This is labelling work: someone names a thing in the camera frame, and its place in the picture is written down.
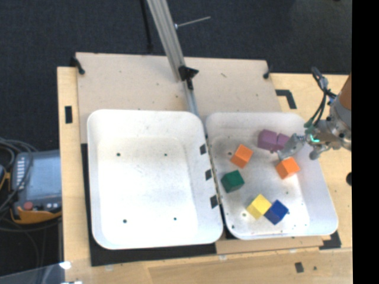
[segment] yellow cube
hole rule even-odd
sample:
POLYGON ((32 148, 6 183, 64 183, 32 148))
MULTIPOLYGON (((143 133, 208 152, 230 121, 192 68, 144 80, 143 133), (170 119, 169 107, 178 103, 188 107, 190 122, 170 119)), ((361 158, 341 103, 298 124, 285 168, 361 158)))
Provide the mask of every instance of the yellow cube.
POLYGON ((259 194, 246 208, 254 218, 259 219, 271 207, 271 203, 262 194, 259 194))

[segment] green cube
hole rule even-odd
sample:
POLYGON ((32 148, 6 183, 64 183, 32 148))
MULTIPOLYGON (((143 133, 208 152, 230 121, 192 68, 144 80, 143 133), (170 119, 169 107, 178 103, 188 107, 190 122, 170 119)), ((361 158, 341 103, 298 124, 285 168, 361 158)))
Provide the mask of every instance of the green cube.
POLYGON ((238 170, 234 172, 227 173, 221 179, 226 192, 236 191, 240 189, 245 182, 238 170))

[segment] cube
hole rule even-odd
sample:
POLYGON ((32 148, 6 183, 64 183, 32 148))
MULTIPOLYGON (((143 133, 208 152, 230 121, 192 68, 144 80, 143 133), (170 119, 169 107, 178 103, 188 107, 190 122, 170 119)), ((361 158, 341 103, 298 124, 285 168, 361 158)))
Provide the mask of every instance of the cube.
POLYGON ((275 168, 281 179, 286 179, 300 170, 299 165, 293 157, 280 161, 275 168))
POLYGON ((274 150, 277 145, 277 134, 275 131, 262 130, 258 135, 258 147, 260 149, 274 150))
POLYGON ((290 139, 289 136, 285 134, 282 134, 282 133, 278 134, 277 144, 274 147, 274 151, 282 150, 284 148, 284 145, 287 143, 289 139, 290 139))
POLYGON ((263 216, 271 207, 271 203, 262 194, 259 194, 246 208, 246 210, 256 219, 263 216))
POLYGON ((251 149, 244 146, 243 144, 240 144, 230 161, 237 165, 239 168, 244 168, 252 155, 253 151, 251 149))
POLYGON ((242 185, 245 184, 245 181, 239 171, 235 170, 234 172, 226 173, 222 177, 221 183, 223 184, 225 191, 229 193, 240 189, 242 185))
POLYGON ((271 223, 274 225, 278 224, 288 212, 288 208, 279 200, 276 200, 271 207, 264 214, 266 218, 268 218, 271 223))

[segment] white tray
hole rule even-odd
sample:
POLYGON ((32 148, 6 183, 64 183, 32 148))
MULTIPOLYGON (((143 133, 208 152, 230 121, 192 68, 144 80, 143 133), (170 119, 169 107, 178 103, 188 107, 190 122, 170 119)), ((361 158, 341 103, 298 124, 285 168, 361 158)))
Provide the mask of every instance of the white tray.
POLYGON ((206 120, 210 154, 215 177, 219 185, 226 225, 239 239, 329 235, 338 226, 338 218, 329 195, 318 160, 310 160, 312 148, 306 144, 294 155, 300 171, 282 180, 275 165, 279 162, 276 153, 258 148, 258 134, 263 129, 304 135, 303 119, 283 112, 220 112, 206 120), (249 163, 240 169, 230 162, 239 144, 253 150, 249 163), (226 193, 222 177, 240 170, 245 184, 238 190, 226 193), (246 207, 259 194, 273 203, 281 201, 289 214, 274 225, 264 216, 257 220, 246 207))
POLYGON ((92 233, 107 249, 208 244, 223 223, 201 120, 102 109, 87 123, 92 233))

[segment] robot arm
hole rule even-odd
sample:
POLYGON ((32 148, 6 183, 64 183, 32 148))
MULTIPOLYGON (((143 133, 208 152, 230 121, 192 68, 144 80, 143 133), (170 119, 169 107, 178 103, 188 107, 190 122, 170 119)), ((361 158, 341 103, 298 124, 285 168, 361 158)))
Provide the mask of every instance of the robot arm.
POLYGON ((328 81, 314 67, 312 68, 313 77, 323 91, 323 100, 316 113, 304 125, 305 135, 298 136, 293 134, 284 148, 278 151, 280 160, 298 152, 305 143, 313 147, 310 158, 316 160, 320 154, 330 149, 340 149, 344 147, 351 151, 351 77, 348 76, 341 92, 335 95, 327 88, 328 81), (329 97, 330 110, 325 120, 321 120, 326 98, 329 97))

